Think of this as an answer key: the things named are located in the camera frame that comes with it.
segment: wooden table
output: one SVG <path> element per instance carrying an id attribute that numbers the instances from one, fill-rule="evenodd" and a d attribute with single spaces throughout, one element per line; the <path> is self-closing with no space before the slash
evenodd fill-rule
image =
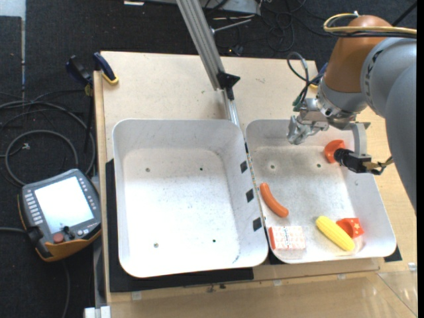
<path id="1" fill-rule="evenodd" d="M 109 291 L 105 163 L 113 157 L 112 128 L 121 119 L 225 119 L 222 95 L 213 91 L 199 56 L 102 52 L 119 76 L 109 85 L 94 72 L 95 118 L 102 204 L 105 301 L 116 317 L 414 317 L 417 218 L 394 166 L 376 177 L 402 260 L 336 260 L 254 267 L 254 280 L 137 292 Z M 304 82 L 285 60 L 224 57 L 228 73 L 240 76 L 235 101 L 244 132 L 255 119 L 288 119 Z M 299 62 L 292 65 L 302 73 Z M 317 73 L 308 61 L 310 76 Z M 309 90 L 309 96 L 315 93 Z M 363 111 L 368 153 L 390 156 L 382 118 Z"/>

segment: black floor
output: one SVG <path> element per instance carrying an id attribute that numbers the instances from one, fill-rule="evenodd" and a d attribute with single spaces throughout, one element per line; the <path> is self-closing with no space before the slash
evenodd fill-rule
<path id="1" fill-rule="evenodd" d="M 325 19 L 358 11 L 393 23 L 415 1 L 273 0 L 263 6 L 262 17 L 218 32 L 217 46 L 223 56 L 254 58 L 286 58 L 296 51 L 315 60 L 320 68 L 337 41 L 323 33 Z M 207 13 L 213 28 L 229 24 L 228 20 L 217 21 L 214 17 L 229 16 L 239 15 Z M 417 28 L 417 9 L 398 26 Z M 38 98 L 38 103 L 10 108 L 5 105 L 18 101 L 23 94 L 21 20 L 0 17 L 0 227 L 22 227 L 17 209 L 20 187 L 8 174 L 4 161 L 8 145 L 21 133 L 33 129 L 60 131 L 76 146 L 80 168 L 90 168 L 92 149 L 84 152 L 83 127 L 65 112 L 45 104 L 59 105 L 83 123 L 87 121 L 89 97 L 66 73 L 65 63 L 70 56 L 76 55 L 92 70 L 91 55 L 100 50 L 196 53 L 176 5 L 145 3 L 136 7 L 124 5 L 122 0 L 26 0 L 25 30 L 25 99 Z M 11 169 L 25 183 L 73 167 L 72 155 L 60 140 L 35 135 L 25 138 L 25 142 L 30 149 L 21 149 L 10 157 Z M 89 247 L 66 260 L 71 281 L 66 317 L 82 317 L 85 307 L 95 305 L 91 255 Z M 61 317 L 66 293 L 66 273 L 61 262 L 42 261 L 24 234 L 0 232 L 0 317 Z"/>

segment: red button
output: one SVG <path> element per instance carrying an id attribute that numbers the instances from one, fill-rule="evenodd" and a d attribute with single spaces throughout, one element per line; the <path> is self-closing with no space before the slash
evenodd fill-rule
<path id="1" fill-rule="evenodd" d="M 55 244 L 60 244 L 64 240 L 65 240 L 65 236 L 60 232 L 55 233 L 54 236 L 53 236 L 53 242 Z"/>

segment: white tray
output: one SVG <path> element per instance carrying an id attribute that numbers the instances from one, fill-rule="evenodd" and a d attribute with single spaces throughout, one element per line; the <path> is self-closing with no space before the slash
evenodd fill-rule
<path id="1" fill-rule="evenodd" d="M 265 226 L 302 226 L 306 249 L 273 251 L 290 264 L 326 260 L 388 256 L 396 249 L 396 238 L 372 174 L 356 174 L 339 164 L 330 164 L 323 150 L 328 142 L 342 139 L 354 150 L 352 131 L 331 127 L 310 136 L 303 144 L 286 139 L 288 119 L 257 120 L 246 128 L 246 142 L 257 187 L 266 182 L 273 196 L 285 205 L 286 218 L 262 204 Z M 320 215 L 337 221 L 358 217 L 365 233 L 356 237 L 356 248 L 345 252 L 315 226 Z"/>
<path id="2" fill-rule="evenodd" d="M 113 129 L 119 261 L 138 278 L 252 267 L 268 254 L 241 130 L 125 119 Z"/>

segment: black bracket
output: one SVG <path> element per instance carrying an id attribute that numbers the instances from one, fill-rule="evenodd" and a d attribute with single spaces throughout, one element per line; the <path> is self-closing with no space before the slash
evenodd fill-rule
<path id="1" fill-rule="evenodd" d="M 217 74 L 219 85 L 222 89 L 227 91 L 227 97 L 234 100 L 233 86 L 236 84 L 240 77 L 219 71 Z"/>

